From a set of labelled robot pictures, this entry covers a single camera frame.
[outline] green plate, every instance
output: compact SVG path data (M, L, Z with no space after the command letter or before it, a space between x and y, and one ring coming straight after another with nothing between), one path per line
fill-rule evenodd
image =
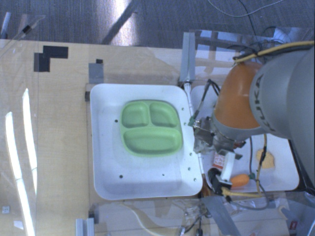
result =
M137 156L164 156L183 145L177 111L163 101L127 103L121 112L120 131L128 152Z

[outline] dark floor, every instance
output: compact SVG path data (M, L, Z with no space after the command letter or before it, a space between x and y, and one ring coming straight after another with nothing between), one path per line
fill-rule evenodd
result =
M252 34L249 18L233 18L207 0L0 0L0 23L11 12L8 38L13 38L34 15L45 15L39 32L28 39L72 43L181 48L183 32L218 30ZM239 15L237 0L211 0L222 10ZM241 0L253 11L278 0ZM270 26L310 29L314 38L315 0L285 0L263 9L251 20L258 35L271 35Z

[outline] red label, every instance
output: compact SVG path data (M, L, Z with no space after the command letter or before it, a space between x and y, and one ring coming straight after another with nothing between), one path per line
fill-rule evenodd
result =
M290 230L296 230L297 227L297 221L292 221L290 225Z

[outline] white tray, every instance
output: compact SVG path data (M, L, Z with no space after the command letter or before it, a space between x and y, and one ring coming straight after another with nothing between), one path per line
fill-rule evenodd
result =
M107 200L192 196L202 187L185 92L176 86L99 84L91 91L94 186ZM139 157L127 152L120 136L123 106L133 100L162 100L178 112L183 146L173 155Z
M200 103L204 91L203 86L195 87L191 91L192 105L196 109ZM211 116L213 106L217 100L217 96L212 88L205 97L204 105L197 118ZM252 171L256 173L258 161L256 160L256 152L263 148L263 135L253 136L253 160ZM295 189L299 184L299 174L294 163L293 155L288 140L273 135L267 135L267 150L272 153L275 158L275 167L271 169L262 169L260 173L260 182L266 191L287 191ZM249 174L250 162L250 142L246 141L243 148L235 150L236 153L243 155L240 160L235 160L232 176L238 174ZM202 155L203 167L205 173L212 167L214 151ZM250 181L246 186L235 188L240 192L255 192L255 181Z

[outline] toy sink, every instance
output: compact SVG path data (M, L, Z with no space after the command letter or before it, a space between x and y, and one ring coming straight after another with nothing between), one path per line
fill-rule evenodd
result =
M94 187L107 200L180 197L202 187L186 93L99 84L90 95Z
M173 154L183 144L177 111L162 101L127 103L121 113L120 133L125 149L138 156Z

